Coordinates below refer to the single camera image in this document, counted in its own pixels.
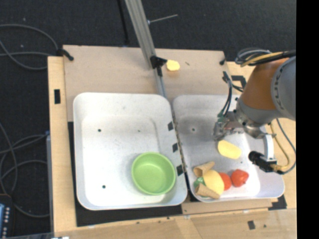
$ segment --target green bowl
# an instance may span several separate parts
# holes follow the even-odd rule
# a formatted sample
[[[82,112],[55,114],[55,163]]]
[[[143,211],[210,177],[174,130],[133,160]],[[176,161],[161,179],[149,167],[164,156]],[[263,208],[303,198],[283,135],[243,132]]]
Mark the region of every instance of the green bowl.
[[[146,152],[134,160],[132,178],[139,190],[157,196],[173,188],[176,173],[172,162],[167,157],[157,152]]]

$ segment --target toy tomato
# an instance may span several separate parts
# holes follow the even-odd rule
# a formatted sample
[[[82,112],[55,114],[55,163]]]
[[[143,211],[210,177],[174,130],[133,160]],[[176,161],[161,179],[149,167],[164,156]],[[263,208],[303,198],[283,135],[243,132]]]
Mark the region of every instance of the toy tomato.
[[[220,177],[224,181],[224,190],[228,190],[231,187],[231,179],[227,173],[219,173]]]
[[[236,169],[230,176],[235,187],[243,186],[248,180],[249,174],[243,170]]]

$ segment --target yellow toy fruit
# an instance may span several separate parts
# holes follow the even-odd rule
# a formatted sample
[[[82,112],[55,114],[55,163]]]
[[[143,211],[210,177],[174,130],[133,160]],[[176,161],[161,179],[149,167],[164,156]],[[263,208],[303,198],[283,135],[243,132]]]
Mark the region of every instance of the yellow toy fruit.
[[[230,142],[221,140],[218,142],[218,152],[225,157],[237,159],[241,155],[241,149]]]
[[[203,175],[203,178],[207,188],[213,190],[218,195],[224,192],[224,181],[217,171],[209,170]]]
[[[174,61],[174,60],[168,60],[166,62],[166,66],[167,66],[167,69],[170,71],[177,71],[180,68],[179,63],[177,61]]]

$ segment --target metal pole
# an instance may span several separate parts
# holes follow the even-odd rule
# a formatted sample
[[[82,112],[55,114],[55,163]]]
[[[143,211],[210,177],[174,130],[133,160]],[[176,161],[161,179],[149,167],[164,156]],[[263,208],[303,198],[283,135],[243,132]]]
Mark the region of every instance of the metal pole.
[[[125,0],[128,8],[135,34],[139,41],[146,63],[150,69],[153,70],[151,64],[151,57],[156,56],[153,39],[150,33],[149,24],[145,16],[141,0]],[[157,83],[158,93],[166,98],[166,91],[163,79],[158,75],[157,70],[154,70],[155,79]]]

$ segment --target dark carpet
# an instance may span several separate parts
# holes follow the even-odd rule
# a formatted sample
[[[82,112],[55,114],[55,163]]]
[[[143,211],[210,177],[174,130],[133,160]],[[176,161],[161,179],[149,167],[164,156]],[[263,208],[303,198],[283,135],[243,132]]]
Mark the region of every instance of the dark carpet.
[[[178,14],[150,25],[156,48],[223,50],[233,61],[247,47],[273,52],[296,49],[297,0],[142,0],[149,20]],[[129,46],[137,39],[125,8]],[[24,24],[37,27],[58,43],[121,46],[124,32],[116,0],[0,0],[0,25]],[[41,51],[55,54],[45,36],[26,29],[0,28],[0,40],[9,52]],[[35,67],[46,66],[41,56],[19,56]],[[49,130],[47,71],[30,71],[0,56],[0,123],[12,143]],[[0,131],[0,151],[8,149]],[[45,140],[15,152],[17,163],[46,161]],[[8,154],[2,174],[14,165]],[[10,193],[14,173],[3,180]],[[48,175],[45,165],[19,167],[12,193],[17,206],[42,215],[49,211]],[[50,232],[49,218],[37,219],[15,213],[14,234]]]

